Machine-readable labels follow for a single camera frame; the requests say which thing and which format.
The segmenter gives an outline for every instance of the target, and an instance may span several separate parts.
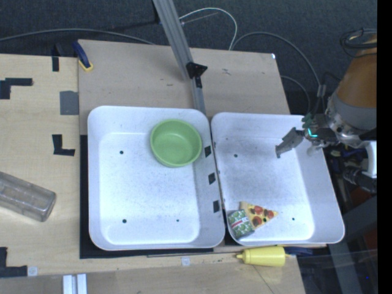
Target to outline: table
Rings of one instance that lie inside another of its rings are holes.
[[[39,276],[88,273],[89,289],[96,293],[105,292],[113,276],[125,290],[127,276],[133,275],[133,282],[147,291],[160,287],[159,280],[179,274],[173,284],[179,289],[191,285],[196,292],[220,287],[234,293],[242,284],[261,292],[265,288],[267,293],[274,288],[304,293],[295,257],[282,268],[250,266],[235,257],[241,247],[224,243],[212,253],[188,255],[190,266],[182,266],[180,255],[79,259],[80,135],[86,134],[88,112],[102,104],[192,108],[189,82],[181,78],[170,47],[92,40],[80,44],[94,64],[91,72],[78,66],[76,58],[59,57],[55,71],[56,58],[0,55],[0,80],[34,82],[12,86],[10,99],[0,100],[0,170],[58,196],[46,222],[0,209],[0,246],[8,247],[7,266],[36,267]],[[221,111],[289,114],[270,54],[196,48],[191,52],[195,62],[208,66],[202,76],[208,118]],[[61,105],[65,92],[78,94],[78,114],[68,113],[65,102]],[[62,135],[64,149],[75,149],[73,156],[53,154],[54,134]],[[203,282],[195,282],[195,275]],[[23,284],[13,279],[1,282],[13,288]]]

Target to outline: teal light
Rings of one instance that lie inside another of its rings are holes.
[[[317,137],[317,134],[312,134],[311,129],[307,129],[307,133],[309,134],[310,137]]]

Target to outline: white cable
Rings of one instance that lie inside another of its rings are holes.
[[[231,14],[228,13],[227,11],[222,10],[222,9],[219,9],[219,8],[217,8],[217,7],[205,7],[205,8],[202,8],[202,9],[198,9],[198,10],[189,12],[188,14],[185,14],[185,15],[179,17],[179,20],[181,21],[183,18],[186,18],[186,17],[191,16],[191,15],[193,15],[193,14],[195,14],[195,13],[198,13],[198,12],[201,12],[201,11],[206,11],[206,10],[221,11],[221,12],[223,12],[224,14],[227,14],[227,15],[233,20],[234,26],[235,26],[234,36],[233,36],[232,42],[230,43],[230,46],[229,46],[229,48],[228,48],[229,50],[231,50],[232,47],[233,47],[234,40],[235,40],[236,37],[237,37],[237,22],[236,22],[236,20],[234,19],[233,15],[231,15]]]

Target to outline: metal tray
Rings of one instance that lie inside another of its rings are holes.
[[[149,146],[165,119],[191,123],[201,156],[181,168],[158,163]],[[205,248],[225,226],[207,117],[193,109],[109,107],[88,116],[89,234],[104,250]]]
[[[304,140],[276,157],[275,146],[292,127],[302,127],[301,118],[246,113],[218,113],[212,118],[226,212],[239,209],[241,200],[279,212],[251,235],[236,239],[232,234],[243,246],[337,243],[344,236],[323,152],[307,155],[311,143]]]

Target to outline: white tray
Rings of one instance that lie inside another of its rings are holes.
[[[191,165],[168,168],[149,146],[165,119],[191,123],[203,142]],[[193,109],[109,107],[88,117],[89,233],[101,249],[218,245],[225,227],[207,117]]]
[[[304,140],[278,159],[275,146],[302,116],[219,113],[211,121],[219,181],[227,213],[241,200],[279,212],[243,246],[337,243],[344,223],[322,151],[308,156]]]

